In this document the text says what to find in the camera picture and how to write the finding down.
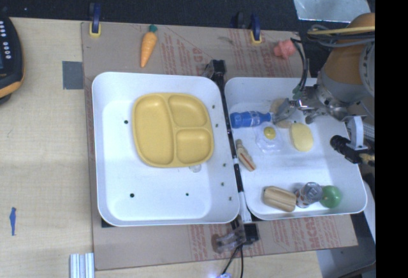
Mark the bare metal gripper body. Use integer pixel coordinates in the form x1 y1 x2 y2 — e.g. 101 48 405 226
297 85 351 121

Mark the pale yellow oval toy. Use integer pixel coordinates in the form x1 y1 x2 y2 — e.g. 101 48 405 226
289 122 315 153

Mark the toy fried egg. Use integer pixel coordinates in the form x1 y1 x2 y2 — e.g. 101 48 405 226
254 125 283 154

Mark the blue bottle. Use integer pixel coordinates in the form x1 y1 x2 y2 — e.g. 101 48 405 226
229 110 273 129

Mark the white plastic tray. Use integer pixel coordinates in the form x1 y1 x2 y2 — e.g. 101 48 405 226
223 76 368 221
91 71 241 228

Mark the pink toy lump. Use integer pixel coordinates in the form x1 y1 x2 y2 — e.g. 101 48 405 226
273 38 298 61

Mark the toy hot dog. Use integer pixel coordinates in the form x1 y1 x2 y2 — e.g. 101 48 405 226
235 138 257 173

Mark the small silver can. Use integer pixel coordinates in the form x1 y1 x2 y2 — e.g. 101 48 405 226
293 181 324 209

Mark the thin black and white rod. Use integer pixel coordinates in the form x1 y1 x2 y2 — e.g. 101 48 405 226
214 71 250 224

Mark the green apple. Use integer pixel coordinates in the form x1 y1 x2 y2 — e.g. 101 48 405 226
319 184 343 209

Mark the tan toy bread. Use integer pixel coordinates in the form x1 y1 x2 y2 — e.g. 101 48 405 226
261 185 298 213

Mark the yellow divided plate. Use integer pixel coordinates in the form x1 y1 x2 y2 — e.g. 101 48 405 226
131 92 215 169

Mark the orange carrot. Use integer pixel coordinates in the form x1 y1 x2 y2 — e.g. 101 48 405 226
140 24 159 69

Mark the brown cardboard board red print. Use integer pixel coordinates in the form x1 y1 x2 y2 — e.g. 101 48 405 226
80 22 360 271

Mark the black cylinder on white bracket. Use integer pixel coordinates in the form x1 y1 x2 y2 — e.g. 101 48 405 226
329 115 376 165

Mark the black block with thin wires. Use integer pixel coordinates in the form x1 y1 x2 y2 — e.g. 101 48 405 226
203 59 227 78
211 221 259 254

